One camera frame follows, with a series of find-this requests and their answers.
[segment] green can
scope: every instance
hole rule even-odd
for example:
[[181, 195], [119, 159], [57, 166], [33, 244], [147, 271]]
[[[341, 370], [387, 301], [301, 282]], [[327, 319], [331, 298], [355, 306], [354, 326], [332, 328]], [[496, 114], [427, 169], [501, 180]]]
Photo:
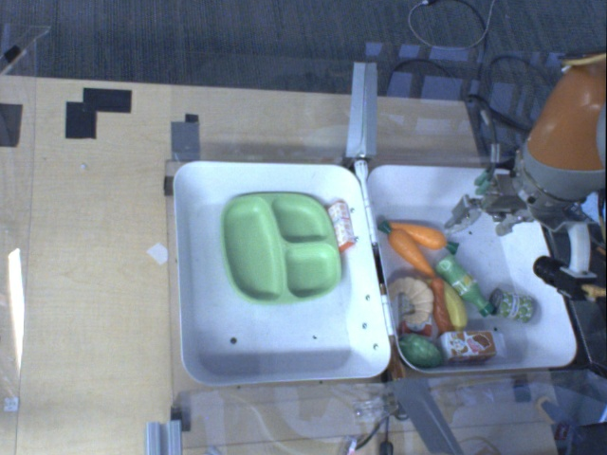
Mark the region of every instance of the green can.
[[495, 307], [494, 315], [527, 323], [533, 317], [534, 301], [527, 295], [505, 292], [496, 288], [491, 293], [489, 301]]

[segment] white plastic tray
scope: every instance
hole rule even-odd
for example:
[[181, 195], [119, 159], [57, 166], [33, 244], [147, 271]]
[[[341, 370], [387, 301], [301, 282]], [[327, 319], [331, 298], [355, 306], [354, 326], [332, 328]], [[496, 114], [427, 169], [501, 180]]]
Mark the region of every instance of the white plastic tray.
[[[474, 195], [473, 181], [480, 173], [478, 169], [378, 167], [368, 181], [371, 207], [377, 222], [409, 220], [440, 228], [451, 217], [451, 209], [464, 193]], [[389, 282], [409, 267], [388, 245], [385, 234], [378, 232], [377, 238]], [[467, 304], [468, 329], [502, 333], [507, 354], [485, 364], [445, 366], [425, 372], [493, 372], [569, 364], [576, 354], [577, 343], [564, 300], [554, 288], [537, 278], [532, 269], [539, 256], [548, 254], [540, 225], [521, 224], [500, 238], [491, 218], [483, 214], [470, 229], [450, 239], [460, 244], [459, 263], [477, 279], [486, 297], [499, 285], [533, 297], [536, 313], [531, 321], [523, 324], [507, 318], [482, 318]]]
[[[359, 242], [341, 255], [338, 287], [314, 300], [263, 305], [230, 286], [220, 217], [235, 196], [300, 192], [345, 200]], [[366, 378], [390, 343], [358, 180], [333, 165], [193, 162], [175, 176], [182, 359], [208, 385]]]

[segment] wooden table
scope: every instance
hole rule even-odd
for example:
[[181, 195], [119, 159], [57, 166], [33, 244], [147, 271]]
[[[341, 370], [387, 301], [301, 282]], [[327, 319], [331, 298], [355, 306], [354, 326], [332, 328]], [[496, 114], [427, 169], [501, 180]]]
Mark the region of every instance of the wooden table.
[[[65, 103], [81, 101], [85, 87], [132, 90], [132, 112], [98, 113], [97, 139], [66, 139]], [[20, 162], [33, 181], [16, 451], [143, 453], [146, 423], [166, 422], [174, 397], [169, 268], [148, 254], [154, 245], [167, 245], [162, 185], [171, 158], [171, 122], [183, 121], [186, 113], [199, 116], [203, 158], [330, 161], [339, 159], [345, 144], [350, 98], [3, 78], [0, 102], [19, 102], [17, 90], [23, 89], [35, 93], [28, 101], [35, 113], [23, 123], [21, 145], [34, 147], [33, 160]], [[386, 161], [477, 163], [461, 103], [382, 98], [378, 133], [379, 155]], [[0, 160], [8, 153], [0, 149]], [[209, 421], [207, 429], [225, 430], [220, 453], [337, 453], [340, 430], [347, 429], [336, 426], [339, 436], [305, 440], [285, 420], [272, 418], [276, 409], [258, 397], [263, 390], [239, 394], [195, 383], [192, 389], [217, 407], [220, 419]], [[275, 397], [284, 395], [283, 406], [290, 406], [287, 394], [297, 389], [279, 388], [271, 397], [278, 403]], [[235, 396], [248, 399], [248, 408], [228, 401]], [[327, 419], [336, 420], [330, 417], [335, 400], [312, 399], [298, 404], [303, 419], [325, 426]], [[239, 445], [237, 433], [255, 429], [262, 440], [282, 441]], [[398, 440], [393, 435], [396, 452], [399, 446], [408, 453], [421, 450], [410, 422], [393, 429], [406, 434]], [[476, 431], [464, 423], [454, 432], [463, 439]], [[487, 426], [484, 433], [494, 444], [528, 434], [524, 447], [535, 450], [528, 453], [556, 452], [549, 426], [537, 419]], [[360, 453], [375, 453], [373, 447]]]

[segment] gray floor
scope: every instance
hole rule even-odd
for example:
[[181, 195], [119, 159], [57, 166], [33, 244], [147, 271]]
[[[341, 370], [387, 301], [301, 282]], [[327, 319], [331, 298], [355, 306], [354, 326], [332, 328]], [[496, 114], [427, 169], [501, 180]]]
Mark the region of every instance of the gray floor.
[[[419, 45], [407, 26], [418, 1], [0, 0], [0, 21], [51, 26], [44, 76], [347, 92], [353, 61], [376, 59], [389, 73], [402, 46]], [[487, 18], [490, 0], [467, 1]], [[605, 47], [606, 1], [499, 0], [485, 60]], [[452, 2], [414, 23], [442, 46], [482, 31]], [[383, 45], [379, 55], [369, 43]]]

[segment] carrot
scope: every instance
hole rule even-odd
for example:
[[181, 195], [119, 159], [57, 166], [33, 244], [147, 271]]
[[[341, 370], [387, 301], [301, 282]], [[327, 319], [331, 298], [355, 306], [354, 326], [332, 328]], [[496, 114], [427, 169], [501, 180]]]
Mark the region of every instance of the carrot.
[[447, 301], [445, 300], [445, 284], [442, 278], [434, 278], [430, 281], [430, 288], [434, 293], [434, 306], [432, 316], [441, 334], [455, 330], [447, 310]]
[[420, 226], [411, 223], [389, 223], [392, 229], [402, 230], [409, 233], [416, 243], [429, 249], [441, 249], [447, 245], [447, 238], [437, 229], [428, 226]]
[[396, 251], [403, 260], [410, 263], [413, 268], [430, 278], [436, 276], [430, 263], [428, 263], [428, 260], [426, 260], [426, 257], [409, 233], [399, 229], [392, 229], [385, 221], [379, 225], [379, 230], [388, 235], [388, 243], [390, 243], [393, 250]]

